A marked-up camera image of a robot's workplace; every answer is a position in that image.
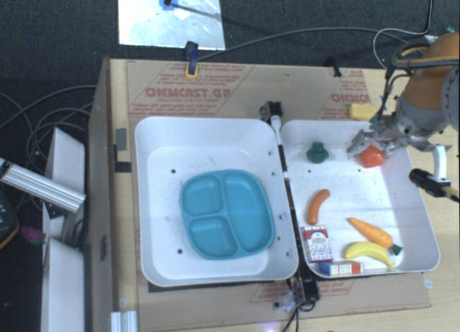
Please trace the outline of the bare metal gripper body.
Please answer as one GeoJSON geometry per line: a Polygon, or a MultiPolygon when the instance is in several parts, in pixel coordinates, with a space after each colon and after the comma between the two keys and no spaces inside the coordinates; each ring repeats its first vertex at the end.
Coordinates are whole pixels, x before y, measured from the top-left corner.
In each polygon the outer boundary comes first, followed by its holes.
{"type": "Polygon", "coordinates": [[[432,144],[428,138],[430,132],[420,129],[406,117],[382,116],[370,125],[372,139],[382,148],[383,142],[397,142],[400,147],[414,147],[419,151],[432,150],[432,144]]]}

